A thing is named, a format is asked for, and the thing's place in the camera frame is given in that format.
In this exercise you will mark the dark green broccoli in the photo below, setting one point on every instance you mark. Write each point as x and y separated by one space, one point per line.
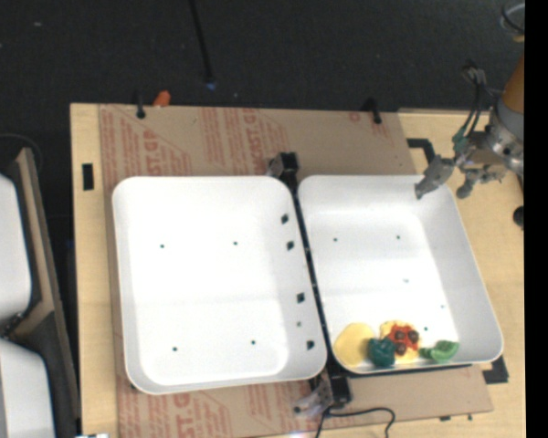
382 352

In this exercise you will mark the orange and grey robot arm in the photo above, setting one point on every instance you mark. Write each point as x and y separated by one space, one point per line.
516 89

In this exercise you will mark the light green toy vegetable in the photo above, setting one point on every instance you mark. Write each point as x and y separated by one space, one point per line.
442 350

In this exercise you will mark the yellow round biscuit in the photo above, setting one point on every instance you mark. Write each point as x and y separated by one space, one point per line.
352 344

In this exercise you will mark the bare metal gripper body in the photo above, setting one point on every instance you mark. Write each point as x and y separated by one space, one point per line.
502 151

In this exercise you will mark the brown cardboard board red print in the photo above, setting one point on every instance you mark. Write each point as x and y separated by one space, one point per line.
256 130

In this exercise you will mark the white plastic tray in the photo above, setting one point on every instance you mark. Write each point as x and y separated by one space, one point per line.
210 285
383 272

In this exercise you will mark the yellow and red pizza slice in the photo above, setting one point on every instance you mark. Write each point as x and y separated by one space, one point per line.
404 333

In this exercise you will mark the thin black rod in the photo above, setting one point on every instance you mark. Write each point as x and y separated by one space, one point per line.
311 267

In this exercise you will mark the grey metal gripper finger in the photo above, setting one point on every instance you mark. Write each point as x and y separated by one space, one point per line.
434 175
469 183

